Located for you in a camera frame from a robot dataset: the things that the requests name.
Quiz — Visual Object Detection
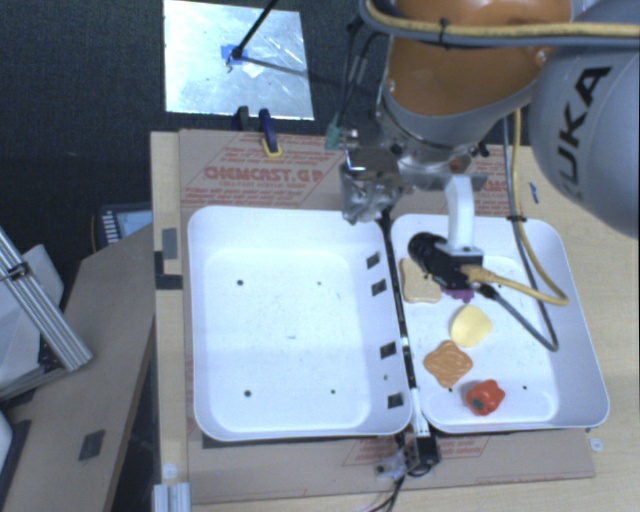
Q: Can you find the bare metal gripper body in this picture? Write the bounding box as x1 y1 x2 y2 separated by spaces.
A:
340 146 489 195

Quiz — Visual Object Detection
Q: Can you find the brown cardboard board red print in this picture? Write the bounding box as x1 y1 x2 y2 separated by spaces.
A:
178 128 597 505

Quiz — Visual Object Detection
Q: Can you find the tan toast slice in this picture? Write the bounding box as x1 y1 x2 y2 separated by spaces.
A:
398 257 444 305

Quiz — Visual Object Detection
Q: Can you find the purple flat toy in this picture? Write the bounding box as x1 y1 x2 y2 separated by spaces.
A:
441 283 477 305

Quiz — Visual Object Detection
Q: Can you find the thin black and white rod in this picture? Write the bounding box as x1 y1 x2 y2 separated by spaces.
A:
379 208 432 442

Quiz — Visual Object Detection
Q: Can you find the white plastic tray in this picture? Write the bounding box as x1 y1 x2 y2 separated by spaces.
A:
389 213 611 435
187 205 414 443

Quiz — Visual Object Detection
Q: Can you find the yellow toy chip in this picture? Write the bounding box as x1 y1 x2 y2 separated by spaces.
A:
449 304 494 349

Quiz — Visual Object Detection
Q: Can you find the orange square biscuit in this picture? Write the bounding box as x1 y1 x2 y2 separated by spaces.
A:
422 340 475 389

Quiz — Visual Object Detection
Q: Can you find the red orange bell pepper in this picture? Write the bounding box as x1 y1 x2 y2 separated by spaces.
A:
465 379 506 417

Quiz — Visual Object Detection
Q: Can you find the black cylinder on white bracket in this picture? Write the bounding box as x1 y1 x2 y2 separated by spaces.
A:
407 176 486 291

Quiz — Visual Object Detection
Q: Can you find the black block with thin wires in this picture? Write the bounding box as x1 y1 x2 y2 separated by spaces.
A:
398 433 442 477

